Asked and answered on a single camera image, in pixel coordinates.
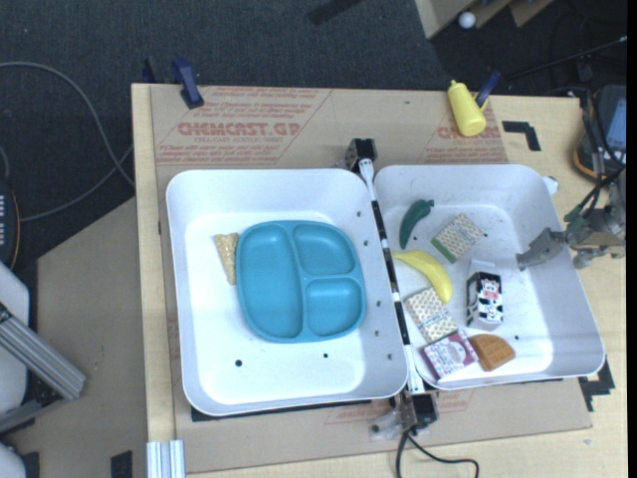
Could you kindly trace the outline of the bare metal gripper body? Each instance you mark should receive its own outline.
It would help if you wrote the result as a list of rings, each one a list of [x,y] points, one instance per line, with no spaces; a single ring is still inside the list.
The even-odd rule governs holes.
[[[572,216],[566,226],[566,242],[575,252],[592,250],[596,258],[623,258],[626,251],[626,212],[615,206],[587,210]]]

